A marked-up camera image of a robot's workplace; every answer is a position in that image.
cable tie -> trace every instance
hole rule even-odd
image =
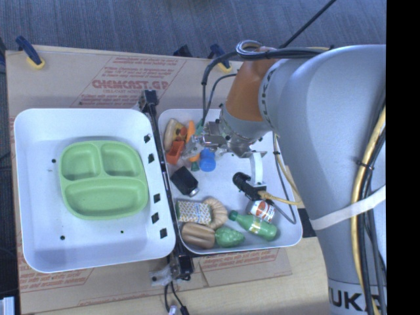
[[[360,213],[365,213],[366,211],[373,209],[378,204],[385,201],[387,198],[387,186],[386,184],[383,187],[380,187],[377,191],[375,191],[372,195],[368,196],[365,199],[361,199],[353,204],[346,206],[343,209],[334,211],[333,213],[329,213],[323,217],[318,219],[310,219],[310,223],[312,228],[317,230],[323,230],[325,228],[329,228],[334,224],[339,222],[343,222],[346,219],[351,217],[357,216]]]
[[[367,165],[366,163],[363,163],[363,162],[361,162],[360,160],[356,161],[356,164],[357,164],[357,165],[361,165],[362,167],[368,168],[368,169],[370,169],[371,171],[372,171],[372,170],[374,170],[374,167],[373,167],[373,166],[371,166],[371,165]]]

gray carpet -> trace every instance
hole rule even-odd
[[[0,37],[38,45],[172,55],[188,45],[205,58],[244,39],[278,47],[329,0],[0,0]],[[337,0],[289,47],[387,41],[387,0]],[[0,70],[0,298],[17,295],[7,81]]]

white tray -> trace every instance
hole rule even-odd
[[[210,110],[207,114],[207,121],[214,121],[219,118],[220,110]],[[188,126],[189,120],[193,120],[197,123],[203,115],[203,110],[178,110],[171,109],[164,111],[158,120],[159,131],[161,139],[166,130],[166,125],[171,118],[174,118],[184,125]],[[274,147],[272,141],[272,133],[267,133],[260,142],[256,142],[251,147],[256,151],[266,151],[267,154],[262,158],[263,164],[263,181],[267,185],[267,191],[276,197],[285,198],[285,192],[282,188],[277,169],[276,162],[274,159]],[[183,162],[179,159],[177,165],[171,165],[167,163],[167,171],[171,176],[179,167],[185,165],[187,169],[190,169],[189,162]],[[248,199],[243,192],[232,182],[233,176],[238,172],[251,175],[251,162],[249,159],[240,159],[231,153],[223,155],[217,160],[216,169],[211,172],[204,171],[192,171],[192,175],[198,181],[199,192],[190,198],[184,196],[178,190],[178,188],[170,181],[171,193],[175,199],[183,198],[186,200],[198,200],[202,201],[205,198],[211,196],[217,198],[228,211],[237,210],[241,214],[245,214],[245,207],[248,203]],[[285,182],[285,187],[289,199],[293,200],[293,192],[291,191],[290,185]],[[198,255],[210,255],[217,253],[227,253],[236,251],[250,251],[256,249],[269,249],[275,247],[288,247],[295,245],[302,238],[302,224],[299,218],[299,213],[296,206],[288,205],[286,203],[276,202],[276,204],[282,209],[282,211],[293,220],[295,216],[296,223],[290,223],[280,212],[276,211],[276,214],[272,220],[272,224],[278,227],[280,236],[276,237],[272,241],[266,241],[259,236],[246,232],[241,226],[234,221],[228,220],[225,226],[231,227],[237,231],[242,232],[245,235],[245,241],[237,247],[223,248],[215,245],[212,249],[202,249],[194,245],[183,244],[191,252]]]
[[[152,127],[144,114],[130,109],[30,109],[16,117],[14,137],[23,252],[33,269],[61,272],[172,252],[175,231]],[[149,188],[142,211],[120,219],[85,220],[67,210],[58,160],[65,147],[86,140],[121,141],[139,152]]]

green bottle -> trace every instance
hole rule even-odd
[[[237,211],[232,210],[229,213],[231,221],[237,221],[245,230],[252,232],[265,240],[273,240],[277,234],[277,227],[266,222],[254,215],[240,215]]]

bottle label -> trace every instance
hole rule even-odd
[[[271,222],[275,211],[275,208],[265,201],[254,201],[248,212],[266,222]]]
[[[261,219],[254,217],[254,221],[252,222],[251,226],[249,227],[248,231],[258,234],[261,230]]]

